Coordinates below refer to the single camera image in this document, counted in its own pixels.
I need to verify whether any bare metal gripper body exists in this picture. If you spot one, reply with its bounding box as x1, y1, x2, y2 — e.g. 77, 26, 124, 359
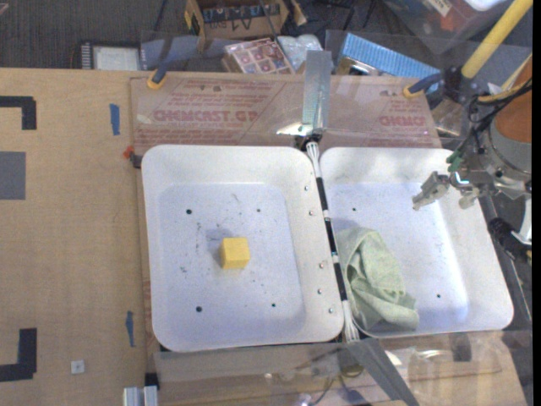
448, 157, 532, 200

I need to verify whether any white plastic tray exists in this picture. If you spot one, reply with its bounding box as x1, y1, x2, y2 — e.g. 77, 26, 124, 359
319, 145, 516, 340
140, 144, 346, 354

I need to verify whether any pale green cloth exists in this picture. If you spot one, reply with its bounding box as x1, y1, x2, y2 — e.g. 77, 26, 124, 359
335, 226, 421, 333

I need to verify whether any yellow cube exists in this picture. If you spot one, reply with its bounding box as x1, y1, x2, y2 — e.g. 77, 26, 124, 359
218, 236, 252, 271

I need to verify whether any brown cardboard board red print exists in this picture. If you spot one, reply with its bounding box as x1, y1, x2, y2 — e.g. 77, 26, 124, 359
128, 72, 504, 397

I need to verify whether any black cylinder on white bracket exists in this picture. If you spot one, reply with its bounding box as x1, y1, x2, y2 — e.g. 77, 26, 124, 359
487, 196, 533, 261

